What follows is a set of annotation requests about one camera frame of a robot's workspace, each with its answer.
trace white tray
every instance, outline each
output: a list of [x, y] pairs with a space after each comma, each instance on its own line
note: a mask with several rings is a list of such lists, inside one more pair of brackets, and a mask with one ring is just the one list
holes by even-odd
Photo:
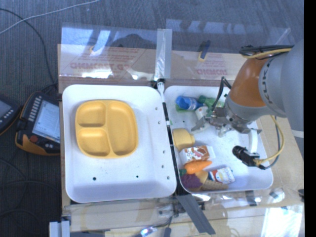
[[[185, 128], [195, 137], [195, 146], [210, 145], [213, 147], [215, 156], [212, 160], [212, 164], [204, 170], [216, 169], [220, 166], [229, 166], [233, 170], [235, 182], [229, 184], [228, 190], [222, 191], [207, 191], [199, 192], [203, 193], [215, 193], [215, 192], [233, 192], [233, 191], [246, 191], [246, 190], [259, 190], [267, 189], [273, 183], [273, 174], [271, 169], [261, 170], [257, 167], [248, 167], [243, 164], [232, 153], [234, 146], [239, 145], [249, 148], [249, 138], [246, 134], [240, 134], [236, 131], [229, 131], [224, 137], [218, 136], [218, 131], [214, 126], [208, 127], [204, 131], [191, 132], [191, 128], [196, 125], [198, 118], [194, 112], [180, 113], [175, 109], [175, 100], [179, 95], [198, 98], [200, 95], [206, 97], [216, 98], [218, 94], [218, 87], [205, 87], [205, 86], [170, 86], [165, 91], [165, 101], [168, 110], [168, 116], [171, 123], [171, 130], [175, 128]], [[229, 90], [224, 87], [224, 91], [220, 101], [225, 101], [225, 94], [228, 94]], [[257, 128], [256, 122], [253, 122], [251, 128]], [[178, 168], [183, 168], [179, 159], [179, 151], [175, 147], [175, 154], [177, 159]], [[262, 140], [258, 136], [257, 153], [260, 154], [260, 158], [266, 158], [266, 151], [264, 149]]]
[[[133, 109], [139, 135], [136, 151], [99, 159], [77, 145], [75, 115], [88, 100], [114, 99]], [[78, 203], [162, 198], [176, 189], [176, 177], [159, 93], [146, 86], [71, 85], [63, 92], [66, 192]]]

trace yellow divided dish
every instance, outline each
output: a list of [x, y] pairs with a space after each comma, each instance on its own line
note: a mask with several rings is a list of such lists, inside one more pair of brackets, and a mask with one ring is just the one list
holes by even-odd
[[119, 100], [91, 100], [76, 111], [76, 137], [80, 150], [89, 157], [119, 158], [138, 146], [133, 109]]

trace black electronic device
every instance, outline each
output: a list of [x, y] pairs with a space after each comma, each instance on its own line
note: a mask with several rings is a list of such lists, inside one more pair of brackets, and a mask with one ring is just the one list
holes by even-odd
[[18, 104], [0, 95], [0, 135], [12, 126], [20, 111]]
[[60, 154], [59, 103], [56, 99], [34, 92], [25, 103], [17, 123], [17, 147], [33, 154]]

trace gray carpet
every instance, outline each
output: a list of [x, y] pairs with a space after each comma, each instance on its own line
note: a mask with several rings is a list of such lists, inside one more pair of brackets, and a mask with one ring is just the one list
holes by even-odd
[[[0, 32], [19, 17], [87, 1], [0, 0]], [[101, 0], [27, 22], [35, 30], [21, 22], [0, 34], [0, 94], [21, 106], [34, 91], [57, 82], [57, 44], [65, 24], [169, 28], [174, 50], [197, 51], [211, 40], [210, 52], [238, 53], [245, 45], [301, 40], [304, 0]], [[49, 94], [55, 96], [55, 89]], [[0, 137], [0, 236], [48, 236], [48, 223], [61, 214], [60, 159], [18, 149], [15, 128]]]

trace orange carrot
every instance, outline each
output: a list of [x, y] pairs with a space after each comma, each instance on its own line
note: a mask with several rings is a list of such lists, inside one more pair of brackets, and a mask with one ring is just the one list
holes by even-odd
[[188, 174], [194, 174], [212, 164], [210, 160], [191, 161], [184, 165]]

